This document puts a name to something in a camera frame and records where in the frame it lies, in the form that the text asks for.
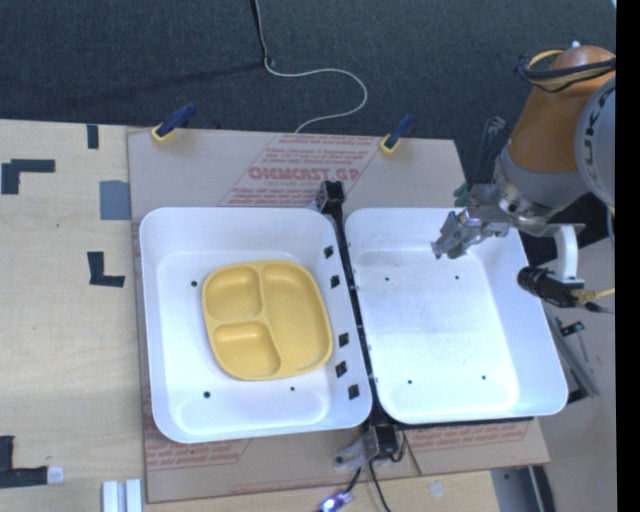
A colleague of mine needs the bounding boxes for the yellow divided plate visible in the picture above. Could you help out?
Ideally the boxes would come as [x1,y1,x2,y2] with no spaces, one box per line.
[201,259,335,382]

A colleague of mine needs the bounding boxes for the brown cardboard board red print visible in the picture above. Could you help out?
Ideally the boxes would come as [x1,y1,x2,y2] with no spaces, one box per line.
[126,127,551,504]

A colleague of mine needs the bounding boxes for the black block with thin wires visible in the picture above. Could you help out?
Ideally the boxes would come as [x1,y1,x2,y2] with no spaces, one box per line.
[360,421,405,462]

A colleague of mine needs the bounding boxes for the white plastic tray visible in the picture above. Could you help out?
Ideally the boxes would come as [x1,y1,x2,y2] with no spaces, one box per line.
[344,206,570,426]
[138,206,374,445]

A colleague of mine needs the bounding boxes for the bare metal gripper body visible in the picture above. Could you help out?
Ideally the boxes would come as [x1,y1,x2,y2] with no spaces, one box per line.
[465,172,560,242]

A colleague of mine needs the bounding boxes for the black cylinder on white bracket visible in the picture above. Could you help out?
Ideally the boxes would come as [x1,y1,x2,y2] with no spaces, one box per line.
[516,224,586,308]

